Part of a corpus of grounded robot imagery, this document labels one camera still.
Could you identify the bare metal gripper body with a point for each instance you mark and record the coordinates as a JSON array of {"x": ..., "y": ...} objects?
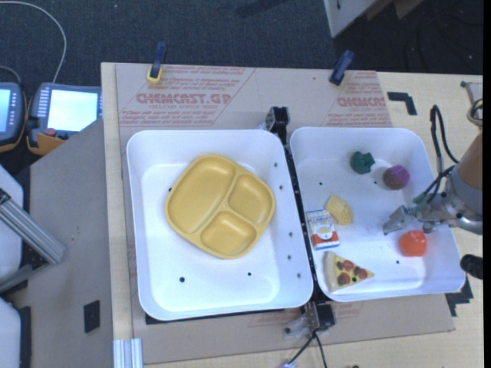
[{"x": 445, "y": 209}]

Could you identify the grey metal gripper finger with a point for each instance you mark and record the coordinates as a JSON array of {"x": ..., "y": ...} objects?
[
  {"x": 397, "y": 221},
  {"x": 429, "y": 228}
]

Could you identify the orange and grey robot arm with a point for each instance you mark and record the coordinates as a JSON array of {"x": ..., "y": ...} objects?
[{"x": 471, "y": 167}]

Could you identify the orange toy pepper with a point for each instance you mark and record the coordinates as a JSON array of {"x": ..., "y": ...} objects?
[{"x": 412, "y": 244}]

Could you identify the white plastic tray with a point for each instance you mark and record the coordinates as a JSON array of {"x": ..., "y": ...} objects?
[
  {"x": 215, "y": 282},
  {"x": 376, "y": 244}
]

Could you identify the purple and brown toy food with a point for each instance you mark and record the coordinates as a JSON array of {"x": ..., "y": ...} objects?
[{"x": 395, "y": 178}]

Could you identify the green broccoli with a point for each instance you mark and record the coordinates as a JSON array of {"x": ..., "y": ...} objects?
[{"x": 361, "y": 162}]

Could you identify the white and red carton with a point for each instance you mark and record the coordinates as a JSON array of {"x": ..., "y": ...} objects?
[{"x": 323, "y": 231}]

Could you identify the pizza slice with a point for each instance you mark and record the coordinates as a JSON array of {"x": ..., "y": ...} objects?
[{"x": 341, "y": 272}]

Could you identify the thin black rod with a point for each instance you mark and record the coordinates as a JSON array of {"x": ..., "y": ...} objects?
[{"x": 298, "y": 205}]

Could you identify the yellow divided plate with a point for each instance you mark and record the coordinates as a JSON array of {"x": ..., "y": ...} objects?
[{"x": 215, "y": 205}]

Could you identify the brown cardboard board, red print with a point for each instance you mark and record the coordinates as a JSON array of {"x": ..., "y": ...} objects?
[{"x": 230, "y": 98}]

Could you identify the black cylinder on white bracket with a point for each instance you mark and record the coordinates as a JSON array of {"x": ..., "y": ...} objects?
[{"x": 472, "y": 265}]

